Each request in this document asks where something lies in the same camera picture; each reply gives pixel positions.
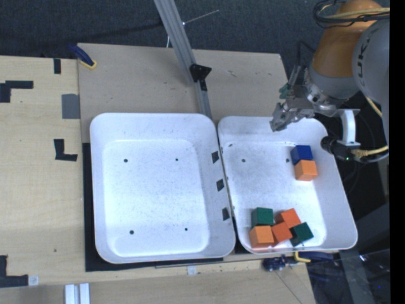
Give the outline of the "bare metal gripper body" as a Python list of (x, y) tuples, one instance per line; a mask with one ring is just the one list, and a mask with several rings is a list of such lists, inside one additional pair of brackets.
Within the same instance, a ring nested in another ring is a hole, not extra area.
[(315, 84), (285, 84), (283, 87), (283, 108), (289, 111), (295, 108), (299, 120), (313, 118), (316, 113), (332, 117), (338, 110), (338, 100), (329, 96)]

